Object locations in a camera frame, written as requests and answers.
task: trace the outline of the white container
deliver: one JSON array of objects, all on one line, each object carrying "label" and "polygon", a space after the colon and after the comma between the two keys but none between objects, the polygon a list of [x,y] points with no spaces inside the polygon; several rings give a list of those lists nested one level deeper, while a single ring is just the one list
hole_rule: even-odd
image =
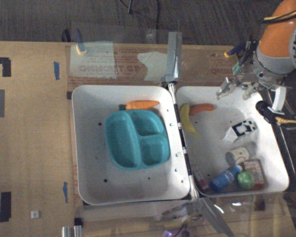
[{"label": "white container", "polygon": [[[197,165],[209,184],[229,168],[225,153],[231,149],[255,144],[266,177],[263,189],[243,191],[230,185],[222,193],[205,191],[208,197],[238,196],[282,192],[289,185],[288,174],[272,127],[255,109],[261,100],[258,93],[246,101],[243,91],[234,91],[216,99],[218,87],[182,87],[177,91],[179,107],[189,103],[209,103],[212,112],[190,116],[198,136],[185,132],[191,165]],[[180,141],[176,115],[170,93],[156,86],[85,85],[73,92],[74,126],[76,136],[78,190],[88,204],[104,205],[124,202],[182,199],[190,189],[185,158]],[[110,159],[104,137],[105,119],[118,111],[120,104],[136,100],[154,100],[160,104],[152,110],[163,120],[170,144],[170,159],[164,164],[143,170],[123,170]],[[245,119],[254,120],[258,130],[234,143],[223,141],[228,128]]]},{"label": "white container", "polygon": [[[244,191],[236,185],[230,185],[221,193],[206,191],[204,195],[220,197],[285,191],[289,185],[289,177],[272,126],[255,108],[256,103],[262,100],[261,96],[255,93],[248,100],[243,100],[244,91],[236,87],[231,94],[217,100],[215,92],[219,89],[219,87],[193,86],[182,87],[177,91],[179,107],[186,103],[191,106],[202,103],[215,106],[212,112],[205,111],[190,116],[190,121],[200,133],[195,136],[185,132],[190,162],[199,167],[202,176],[209,184],[212,179],[230,168],[225,160],[227,151],[241,146],[246,147],[246,144],[254,144],[255,158],[261,160],[266,184],[263,189],[256,191]],[[234,143],[222,140],[230,126],[246,119],[256,123],[257,131],[239,138]]]},{"label": "white container", "polygon": [[[110,159],[104,125],[118,106],[136,100],[160,102],[151,110],[163,120],[170,158],[160,166],[123,170]],[[72,95],[78,190],[88,204],[182,199],[190,184],[170,93],[156,86],[84,85]]]}]

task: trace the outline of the yellow banana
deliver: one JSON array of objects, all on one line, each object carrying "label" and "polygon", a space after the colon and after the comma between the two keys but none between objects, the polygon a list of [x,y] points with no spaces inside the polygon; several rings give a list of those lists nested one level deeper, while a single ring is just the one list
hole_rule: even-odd
[{"label": "yellow banana", "polygon": [[195,130],[194,126],[189,120],[188,114],[189,114],[189,104],[183,104],[180,108],[180,118],[181,118],[182,127],[184,131],[198,135],[199,133]]}]

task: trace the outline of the green ball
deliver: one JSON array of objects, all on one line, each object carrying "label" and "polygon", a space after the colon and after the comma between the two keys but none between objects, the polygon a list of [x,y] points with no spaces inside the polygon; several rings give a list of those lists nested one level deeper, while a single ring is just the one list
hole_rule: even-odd
[{"label": "green ball", "polygon": [[255,184],[255,177],[250,172],[242,171],[238,174],[238,183],[242,189],[249,190]]}]

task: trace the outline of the blue bottle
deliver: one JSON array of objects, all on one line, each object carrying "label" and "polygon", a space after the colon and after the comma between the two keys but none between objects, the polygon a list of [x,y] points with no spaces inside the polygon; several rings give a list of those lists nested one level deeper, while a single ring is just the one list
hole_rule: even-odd
[{"label": "blue bottle", "polygon": [[236,179],[237,174],[239,174],[241,171],[242,167],[239,165],[226,170],[210,182],[210,187],[216,193],[221,192],[223,188],[227,187]]}]

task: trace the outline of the small white block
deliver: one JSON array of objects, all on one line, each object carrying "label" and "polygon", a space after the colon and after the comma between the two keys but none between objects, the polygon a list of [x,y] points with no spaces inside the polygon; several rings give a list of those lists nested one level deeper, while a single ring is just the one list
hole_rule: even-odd
[{"label": "small white block", "polygon": [[39,211],[31,211],[31,219],[38,219]]}]

